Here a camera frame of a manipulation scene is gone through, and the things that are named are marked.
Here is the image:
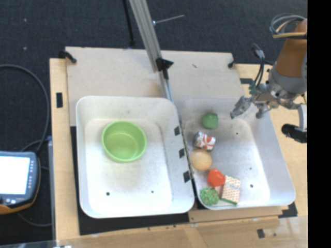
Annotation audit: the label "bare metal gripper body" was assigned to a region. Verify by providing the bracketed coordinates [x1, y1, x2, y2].
[252, 83, 304, 110]

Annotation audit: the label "green round toy fruit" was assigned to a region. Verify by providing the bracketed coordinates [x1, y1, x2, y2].
[201, 112, 219, 130]

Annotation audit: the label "red and white can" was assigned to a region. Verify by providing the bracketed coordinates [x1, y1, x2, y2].
[192, 130, 217, 151]

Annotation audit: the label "white plastic tray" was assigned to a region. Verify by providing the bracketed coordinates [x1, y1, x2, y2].
[178, 98, 296, 211]
[76, 95, 195, 219]

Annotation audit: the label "beige round bread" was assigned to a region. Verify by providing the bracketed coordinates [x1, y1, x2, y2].
[189, 148, 213, 172]

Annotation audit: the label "red toy pepper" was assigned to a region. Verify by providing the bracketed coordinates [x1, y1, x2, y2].
[206, 168, 227, 188]

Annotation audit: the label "orange and white carton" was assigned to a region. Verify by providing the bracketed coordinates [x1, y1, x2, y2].
[214, 175, 242, 207]

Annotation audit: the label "green toy grapes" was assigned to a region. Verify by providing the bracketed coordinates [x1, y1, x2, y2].
[199, 187, 221, 207]

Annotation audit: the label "green bowl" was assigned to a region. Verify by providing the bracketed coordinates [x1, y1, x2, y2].
[101, 120, 148, 163]

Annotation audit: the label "pale flat board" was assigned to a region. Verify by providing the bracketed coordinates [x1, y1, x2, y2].
[64, 46, 289, 223]

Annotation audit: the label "black cylinder on white bracket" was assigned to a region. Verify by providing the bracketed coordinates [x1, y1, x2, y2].
[281, 103, 308, 144]

